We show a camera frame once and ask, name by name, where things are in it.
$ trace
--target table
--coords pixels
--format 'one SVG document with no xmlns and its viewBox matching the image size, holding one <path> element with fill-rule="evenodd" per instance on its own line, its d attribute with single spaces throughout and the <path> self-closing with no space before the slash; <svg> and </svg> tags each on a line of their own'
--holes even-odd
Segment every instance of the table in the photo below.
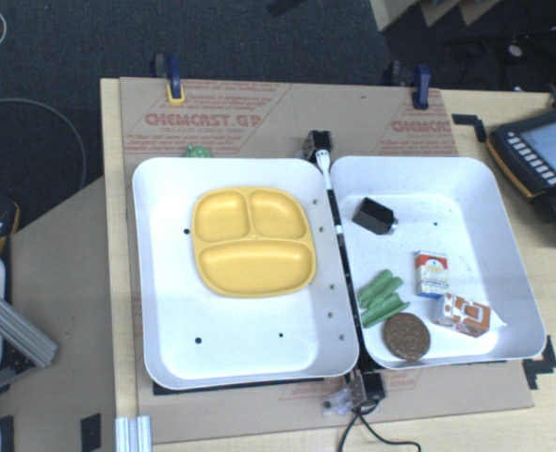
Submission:
<svg viewBox="0 0 556 452">
<path fill-rule="evenodd" d="M 322 92 L 325 88 L 317 86 L 309 91 Z M 101 92 L 115 404 L 117 416 L 135 417 L 138 415 L 138 402 L 125 223 L 119 81 L 103 79 Z M 488 131 L 500 123 L 543 112 L 549 103 L 548 94 L 537 93 L 443 90 L 441 94 L 449 115 L 477 115 Z M 556 352 L 556 228 L 537 222 L 531 207 L 499 174 L 487 150 L 478 144 L 471 127 L 457 126 L 453 122 L 451 125 L 459 154 L 482 160 L 497 175 L 517 245 Z M 531 409 L 384 423 L 377 426 L 377 430 L 386 438 L 416 440 L 424 450 L 459 450 L 461 437 L 465 438 L 465 450 L 470 451 L 498 450 L 503 444 L 519 450 L 556 450 L 556 370 L 552 375 L 540 376 L 538 381 L 539 390 L 532 394 L 535 407 Z M 163 444 L 156 446 L 155 450 L 334 450 L 341 432 L 342 428 L 318 428 L 303 432 Z M 366 430 L 356 426 L 348 438 L 347 448 L 377 450 L 377 444 Z"/>
</svg>

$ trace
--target black carpet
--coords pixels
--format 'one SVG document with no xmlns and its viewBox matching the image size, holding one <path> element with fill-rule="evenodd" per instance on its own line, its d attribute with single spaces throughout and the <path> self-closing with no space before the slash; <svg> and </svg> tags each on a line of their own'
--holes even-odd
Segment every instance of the black carpet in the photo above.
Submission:
<svg viewBox="0 0 556 452">
<path fill-rule="evenodd" d="M 431 28 L 414 6 L 383 33 L 368 0 L 0 0 L 0 12 L 0 99 L 66 117 L 85 146 L 86 183 L 102 175 L 100 79 L 147 76 L 158 51 L 179 56 L 184 78 L 380 85 L 397 60 L 406 82 L 424 63 L 442 89 L 556 86 L 556 32 L 515 62 L 502 56 L 506 39 L 444 44 L 550 29 L 556 0 L 503 0 L 470 26 L 456 8 Z M 0 103 L 0 191 L 21 206 L 22 226 L 81 180 L 79 142 L 60 116 Z"/>
</svg>

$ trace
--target yellow plate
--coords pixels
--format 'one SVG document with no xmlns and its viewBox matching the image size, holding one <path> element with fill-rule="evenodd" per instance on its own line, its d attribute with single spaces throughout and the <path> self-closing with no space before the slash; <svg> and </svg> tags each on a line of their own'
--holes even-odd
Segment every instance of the yellow plate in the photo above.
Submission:
<svg viewBox="0 0 556 452">
<path fill-rule="evenodd" d="M 298 291 L 316 273 L 307 217 L 295 198 L 269 187 L 227 187 L 194 205 L 199 274 L 216 293 L 270 297 Z"/>
</svg>

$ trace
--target green vegetable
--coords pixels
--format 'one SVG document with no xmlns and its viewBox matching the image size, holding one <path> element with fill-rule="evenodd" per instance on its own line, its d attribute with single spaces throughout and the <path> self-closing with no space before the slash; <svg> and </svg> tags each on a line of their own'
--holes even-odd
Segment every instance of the green vegetable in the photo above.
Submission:
<svg viewBox="0 0 556 452">
<path fill-rule="evenodd" d="M 391 314 L 394 310 L 398 310 L 403 305 L 406 305 L 406 303 L 401 301 L 400 295 L 392 293 L 384 299 L 383 302 L 374 308 L 368 308 L 362 313 L 362 326 L 364 328 L 368 328 L 372 325 L 376 325 L 380 321 L 384 320 L 387 315 Z"/>
<path fill-rule="evenodd" d="M 212 157 L 212 155 L 206 147 L 189 144 L 184 157 Z"/>
<path fill-rule="evenodd" d="M 385 286 L 391 278 L 393 278 L 391 271 L 384 269 L 374 280 L 364 286 L 357 295 L 360 306 L 362 308 L 367 308 L 374 296 L 381 291 L 383 286 Z"/>
<path fill-rule="evenodd" d="M 394 276 L 389 282 L 376 294 L 367 308 L 374 308 L 380 305 L 387 297 L 389 297 L 395 290 L 403 285 L 403 280 L 399 276 Z"/>
</svg>

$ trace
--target brown disc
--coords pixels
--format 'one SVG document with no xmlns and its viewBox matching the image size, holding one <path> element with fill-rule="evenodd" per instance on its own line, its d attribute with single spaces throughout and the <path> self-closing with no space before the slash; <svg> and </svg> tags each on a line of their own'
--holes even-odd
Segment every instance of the brown disc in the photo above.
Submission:
<svg viewBox="0 0 556 452">
<path fill-rule="evenodd" d="M 431 345 L 429 329 L 411 313 L 398 313 L 388 318 L 383 327 L 383 339 L 391 353 L 404 360 L 419 359 Z"/>
</svg>

